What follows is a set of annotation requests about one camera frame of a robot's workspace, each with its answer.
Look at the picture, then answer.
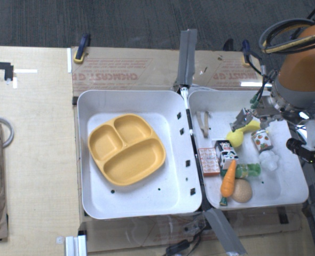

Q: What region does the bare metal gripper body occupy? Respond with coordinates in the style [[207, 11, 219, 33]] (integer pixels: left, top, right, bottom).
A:
[[252, 93, 290, 120]]

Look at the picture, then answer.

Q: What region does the yellow banana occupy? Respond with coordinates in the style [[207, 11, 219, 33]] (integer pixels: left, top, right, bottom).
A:
[[225, 119, 262, 148]]

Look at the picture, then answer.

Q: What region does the white can with strawberry print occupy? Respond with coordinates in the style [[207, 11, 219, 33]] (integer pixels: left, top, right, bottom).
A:
[[250, 129, 274, 154]]

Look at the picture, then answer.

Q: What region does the white carton with cow print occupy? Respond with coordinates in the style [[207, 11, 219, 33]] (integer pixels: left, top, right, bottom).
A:
[[214, 140, 239, 170]]

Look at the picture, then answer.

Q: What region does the green bottle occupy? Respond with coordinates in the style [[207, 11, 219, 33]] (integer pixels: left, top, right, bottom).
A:
[[220, 163, 262, 180]]

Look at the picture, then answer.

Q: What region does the thin black and white rod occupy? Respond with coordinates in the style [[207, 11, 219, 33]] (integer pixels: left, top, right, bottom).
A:
[[180, 87, 205, 187]]

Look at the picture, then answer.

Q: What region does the orange packet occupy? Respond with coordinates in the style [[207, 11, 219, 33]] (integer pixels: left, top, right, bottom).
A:
[[198, 147, 221, 177]]

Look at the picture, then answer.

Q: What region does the orange carrot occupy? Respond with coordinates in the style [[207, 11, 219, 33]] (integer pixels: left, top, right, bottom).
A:
[[219, 159, 238, 207]]

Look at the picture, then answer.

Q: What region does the white plastic tray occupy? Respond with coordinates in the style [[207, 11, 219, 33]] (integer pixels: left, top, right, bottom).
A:
[[187, 90, 310, 211], [76, 90, 203, 220]]

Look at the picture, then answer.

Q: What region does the tan round bread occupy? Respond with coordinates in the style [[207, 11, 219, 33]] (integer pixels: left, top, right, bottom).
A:
[[231, 178, 254, 204]]

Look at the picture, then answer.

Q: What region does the brown cardboard board red print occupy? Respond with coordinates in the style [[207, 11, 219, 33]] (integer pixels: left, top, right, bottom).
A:
[[71, 46, 311, 253]]

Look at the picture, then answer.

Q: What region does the yellow divided plate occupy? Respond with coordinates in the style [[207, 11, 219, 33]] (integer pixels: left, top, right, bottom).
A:
[[87, 113, 167, 187]]

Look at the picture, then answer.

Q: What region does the black cylinder on white bracket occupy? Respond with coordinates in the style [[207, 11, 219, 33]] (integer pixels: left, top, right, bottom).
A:
[[286, 119, 315, 164]]

